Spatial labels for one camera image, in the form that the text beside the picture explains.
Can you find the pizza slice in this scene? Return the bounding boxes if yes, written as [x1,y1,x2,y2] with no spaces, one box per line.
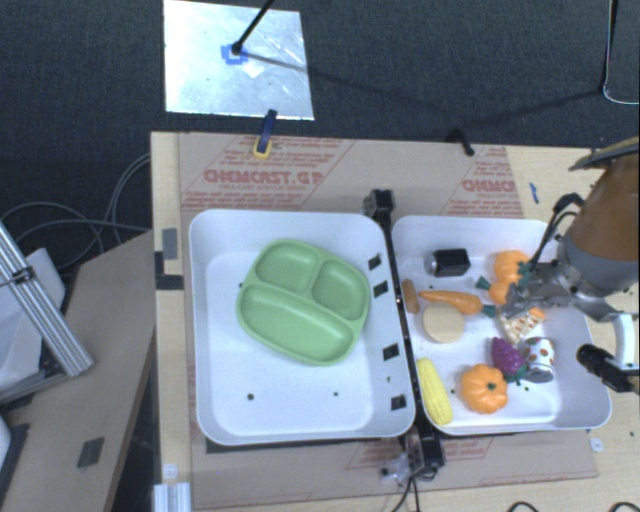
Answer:
[496,307,547,347]

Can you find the long orange carrot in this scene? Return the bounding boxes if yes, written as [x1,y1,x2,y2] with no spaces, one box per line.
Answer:
[418,289,498,318]

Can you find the black block with thin wires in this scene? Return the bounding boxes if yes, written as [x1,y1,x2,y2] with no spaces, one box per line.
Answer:
[405,432,447,477]
[363,188,397,219]

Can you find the white can orange print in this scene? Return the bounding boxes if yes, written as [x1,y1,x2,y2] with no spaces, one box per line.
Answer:
[521,336,557,385]

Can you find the large orange pumpkin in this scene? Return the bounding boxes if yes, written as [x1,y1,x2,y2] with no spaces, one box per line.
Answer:
[459,363,510,416]

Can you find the purple grapes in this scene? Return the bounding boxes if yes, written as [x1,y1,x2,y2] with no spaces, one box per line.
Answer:
[490,336,529,384]

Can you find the black cylinder on white bracket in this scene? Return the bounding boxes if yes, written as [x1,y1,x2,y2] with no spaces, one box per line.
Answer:
[576,311,640,394]

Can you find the brown cardboard board red print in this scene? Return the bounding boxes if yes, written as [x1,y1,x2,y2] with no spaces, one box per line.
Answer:
[177,132,600,509]

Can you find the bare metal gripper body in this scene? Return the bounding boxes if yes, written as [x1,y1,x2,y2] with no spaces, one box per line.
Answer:
[517,260,617,322]

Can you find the brown bread stick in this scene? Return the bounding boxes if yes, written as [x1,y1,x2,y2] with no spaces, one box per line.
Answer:
[401,278,422,316]

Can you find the black can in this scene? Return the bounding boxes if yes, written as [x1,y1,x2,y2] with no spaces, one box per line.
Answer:
[424,248,473,279]

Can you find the thin black rod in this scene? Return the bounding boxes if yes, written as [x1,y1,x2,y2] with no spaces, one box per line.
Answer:
[378,209,427,437]

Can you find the yellow corn cob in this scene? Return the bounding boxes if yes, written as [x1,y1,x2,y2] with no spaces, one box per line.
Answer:
[415,357,455,428]

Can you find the green divided plate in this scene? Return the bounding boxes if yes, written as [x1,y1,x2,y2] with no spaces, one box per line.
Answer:
[235,238,373,368]

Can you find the short orange carrot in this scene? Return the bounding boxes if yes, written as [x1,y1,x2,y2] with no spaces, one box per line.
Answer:
[474,275,512,307]

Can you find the white plastic tray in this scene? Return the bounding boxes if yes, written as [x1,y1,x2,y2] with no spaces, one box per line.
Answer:
[188,208,418,447]
[391,214,613,437]

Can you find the round tan biscuit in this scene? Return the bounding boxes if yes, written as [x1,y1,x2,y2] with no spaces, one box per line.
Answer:
[421,303,467,345]

